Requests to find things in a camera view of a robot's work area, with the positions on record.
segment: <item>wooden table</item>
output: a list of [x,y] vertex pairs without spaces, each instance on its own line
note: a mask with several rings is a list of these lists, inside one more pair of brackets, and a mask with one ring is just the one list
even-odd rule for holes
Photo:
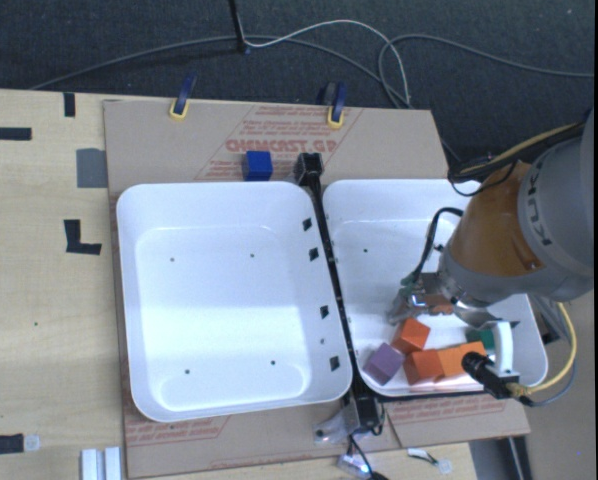
[[[0,127],[34,132],[32,141],[0,141],[0,435],[41,443],[0,455],[0,478],[78,478],[81,450],[123,447],[108,193],[78,188],[75,167],[76,150],[104,149],[104,98],[79,95],[76,118],[66,118],[61,93],[0,90]],[[101,243],[101,254],[66,253],[65,219],[80,219],[81,240]],[[467,444],[429,451],[452,462],[447,478],[476,478]],[[438,474],[404,450],[369,458],[393,480]],[[177,478],[345,477],[335,462]]]

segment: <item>blue clamp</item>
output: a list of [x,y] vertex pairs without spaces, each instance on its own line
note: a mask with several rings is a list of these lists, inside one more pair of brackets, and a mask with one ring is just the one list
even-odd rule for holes
[[241,167],[244,181],[268,181],[272,176],[270,151],[246,151]]
[[179,97],[170,105],[170,117],[177,121],[183,121],[188,113],[188,98],[192,95],[192,90],[197,83],[197,72],[191,71],[184,79],[179,91]]
[[328,106],[328,126],[335,130],[343,126],[343,107],[346,100],[346,84],[328,82],[317,95],[317,104]]

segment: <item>black pole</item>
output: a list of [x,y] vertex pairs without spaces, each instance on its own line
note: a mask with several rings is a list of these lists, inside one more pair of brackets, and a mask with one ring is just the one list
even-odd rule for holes
[[237,36],[237,50],[240,53],[249,53],[250,50],[246,44],[246,38],[243,35],[243,28],[241,27],[241,20],[239,19],[239,13],[237,12],[237,2],[235,0],[228,0],[228,5],[230,6],[232,24],[235,27],[235,34]]

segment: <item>purple block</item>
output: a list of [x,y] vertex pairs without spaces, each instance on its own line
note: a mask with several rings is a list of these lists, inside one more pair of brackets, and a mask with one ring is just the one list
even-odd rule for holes
[[363,371],[383,386],[395,376],[405,360],[406,356],[401,352],[395,350],[387,343],[382,343],[370,356],[363,367]]

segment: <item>cardboard sheet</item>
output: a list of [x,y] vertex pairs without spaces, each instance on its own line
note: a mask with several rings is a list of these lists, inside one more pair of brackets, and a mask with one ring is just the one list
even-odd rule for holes
[[[141,183],[240,181],[247,150],[271,152],[273,179],[290,175],[300,152],[320,152],[324,184],[339,179],[443,178],[446,161],[427,111],[356,109],[332,130],[316,106],[192,101],[184,121],[170,100],[104,102],[108,189],[129,478],[339,455],[345,445],[316,445],[312,425],[339,402],[155,423],[132,403],[115,221],[116,201]],[[384,432],[363,438],[368,451],[464,442],[529,432],[523,408],[487,395],[387,404]]]

